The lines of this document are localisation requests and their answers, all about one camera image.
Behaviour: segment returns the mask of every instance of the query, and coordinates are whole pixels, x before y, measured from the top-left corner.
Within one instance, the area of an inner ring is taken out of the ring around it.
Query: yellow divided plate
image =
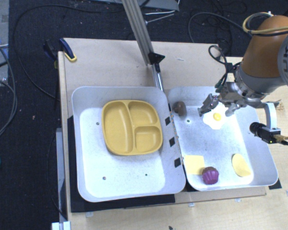
[[[102,109],[102,131],[107,148],[117,155],[157,151],[163,142],[159,116],[148,102],[111,101]]]

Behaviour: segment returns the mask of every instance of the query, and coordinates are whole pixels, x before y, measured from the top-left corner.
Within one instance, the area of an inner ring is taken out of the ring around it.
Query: black floor
[[[57,199],[52,138],[60,127],[58,73],[44,54],[43,43],[49,39],[58,50],[61,37],[134,40],[122,9],[121,5],[94,1],[10,0],[9,60],[18,106],[12,123],[0,137],[0,230],[47,230],[52,222],[59,221],[48,190],[49,179],[51,193]],[[216,13],[242,25],[247,16],[265,11],[288,16],[288,0],[181,0],[180,12],[149,23],[148,31],[152,41],[191,42],[188,23],[194,14]],[[144,8],[143,12],[156,10]],[[149,21],[161,16],[144,18]],[[190,33],[196,43],[218,43],[227,56],[242,57],[250,41],[241,29],[207,14],[194,17]],[[0,128],[9,119],[12,103],[12,92],[0,87]]]

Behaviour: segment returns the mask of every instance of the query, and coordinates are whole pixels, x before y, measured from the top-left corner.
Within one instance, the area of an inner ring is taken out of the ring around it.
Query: robotic hand
[[[258,27],[258,30],[248,29],[250,22],[256,16],[265,15],[268,18]],[[288,145],[276,127],[276,110],[278,102],[263,103],[262,99],[282,85],[288,86],[288,17],[257,13],[249,16],[243,23],[244,31],[253,35],[244,54],[242,62],[234,66],[225,60],[226,75],[231,72],[234,81],[223,78],[216,84],[219,96],[208,95],[203,106],[198,108],[202,116],[214,109],[219,102],[228,107],[226,116],[247,105],[253,108],[264,108],[267,125],[252,123],[250,131],[263,141]]]

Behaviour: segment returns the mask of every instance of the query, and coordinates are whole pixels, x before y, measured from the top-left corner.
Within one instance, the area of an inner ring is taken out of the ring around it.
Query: brown leather cylinder
[[[258,27],[258,30],[288,26],[288,17],[275,15],[267,18]],[[287,34],[278,36],[254,35],[244,54],[241,67],[243,71],[253,77],[276,78],[279,77],[277,55]]]

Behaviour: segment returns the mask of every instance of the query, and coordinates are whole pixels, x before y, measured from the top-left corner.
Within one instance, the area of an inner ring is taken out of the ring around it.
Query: wooden table
[[[190,229],[283,229],[288,230],[288,146],[269,145],[282,188],[251,187],[210,192],[180,192],[176,203],[155,207],[112,209],[72,213],[70,206],[67,119],[72,116],[72,92],[80,86],[153,86],[151,69],[144,64],[136,41],[65,39],[77,61],[71,63],[59,52],[61,120],[67,215],[72,230],[176,230]],[[165,93],[178,86],[213,86],[224,66],[208,54],[209,44],[153,42],[160,63]],[[230,57],[236,63],[241,58]],[[288,135],[288,87],[280,87],[265,101],[281,103],[278,127]],[[265,123],[263,110],[257,110]]]

